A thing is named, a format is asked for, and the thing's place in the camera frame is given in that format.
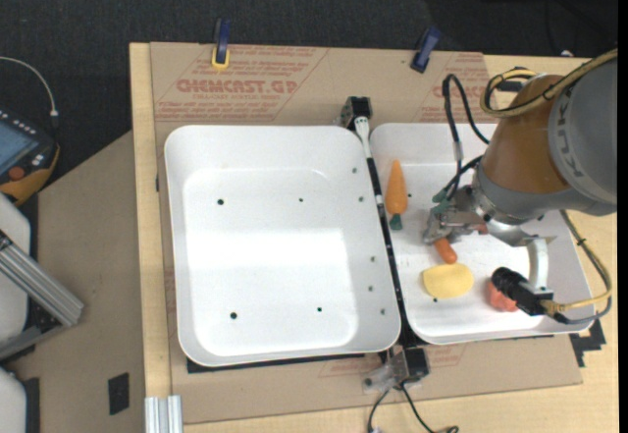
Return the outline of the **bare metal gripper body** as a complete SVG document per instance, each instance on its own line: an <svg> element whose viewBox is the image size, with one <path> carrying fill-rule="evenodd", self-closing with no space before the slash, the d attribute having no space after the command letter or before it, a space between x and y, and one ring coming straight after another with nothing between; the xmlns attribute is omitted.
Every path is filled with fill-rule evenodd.
<svg viewBox="0 0 628 433"><path fill-rule="evenodd" d="M432 201L431 212L441 215L443 239L453 242L477 233L508 245L526 245L530 241L530 235L522 228L525 220L497 209L480 189L464 186L453 193L442 189Z"/></svg>

